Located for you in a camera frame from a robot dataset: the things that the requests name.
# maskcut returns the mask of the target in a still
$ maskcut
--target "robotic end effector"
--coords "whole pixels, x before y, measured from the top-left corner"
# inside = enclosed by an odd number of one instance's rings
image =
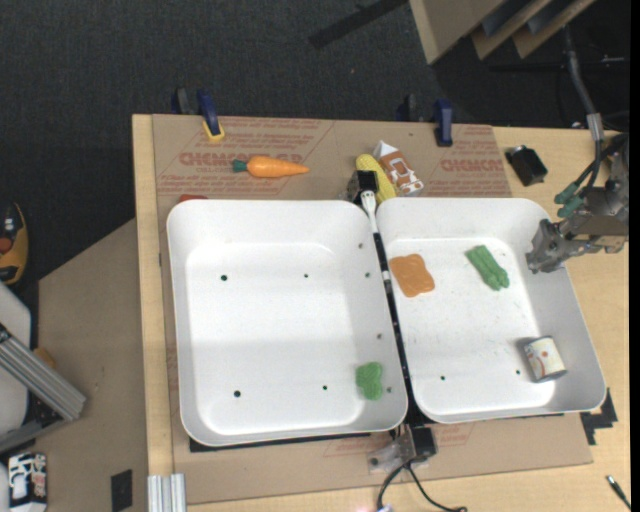
[[[533,250],[527,253],[533,273],[553,272],[571,257],[602,249],[619,252],[629,240],[629,135],[614,137],[603,151],[602,156],[606,155],[615,156],[604,187],[593,186],[594,179],[576,193],[586,176],[597,172],[596,161],[556,196],[556,202],[564,204],[558,213],[565,218],[556,223],[540,222]]]

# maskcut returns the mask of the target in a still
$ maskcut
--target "black floor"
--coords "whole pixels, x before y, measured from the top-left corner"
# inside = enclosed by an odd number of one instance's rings
[[[45,276],[134,217],[131,115],[169,112],[178,85],[208,87],[221,115],[393,120],[413,93],[427,118],[444,97],[457,122],[583,122],[569,78],[556,68],[492,70],[560,63],[560,35],[525,60],[508,42],[484,62],[466,38],[429,66],[411,9],[397,2],[384,16],[314,45],[323,29],[374,3],[3,6],[0,198],[18,202],[27,217],[29,277]],[[628,58],[631,1],[599,0],[571,29],[583,62]],[[609,124],[628,130],[629,66],[583,71]]]

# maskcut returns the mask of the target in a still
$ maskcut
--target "yellow corn cob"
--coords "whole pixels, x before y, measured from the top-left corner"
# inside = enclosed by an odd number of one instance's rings
[[[396,188],[391,184],[389,178],[387,178],[384,169],[380,167],[380,164],[372,155],[365,153],[356,158],[356,169],[359,171],[373,171],[376,173],[376,176],[378,177],[376,202],[378,204],[398,195]]]

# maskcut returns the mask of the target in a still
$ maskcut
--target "black pen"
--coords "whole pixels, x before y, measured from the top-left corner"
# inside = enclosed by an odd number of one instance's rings
[[[624,504],[629,508],[629,510],[631,510],[631,503],[629,503],[629,500],[627,500],[627,497],[625,496],[624,492],[622,492],[622,489],[620,488],[620,485],[618,484],[618,482],[616,482],[611,475],[607,477],[607,480],[609,481],[611,488],[614,491],[616,491],[616,494],[618,495],[618,497],[622,501],[624,501]]]

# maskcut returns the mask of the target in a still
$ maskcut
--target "tin can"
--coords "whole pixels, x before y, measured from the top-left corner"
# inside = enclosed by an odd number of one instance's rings
[[[551,336],[530,341],[524,346],[536,382],[555,379],[567,373],[558,347]]]

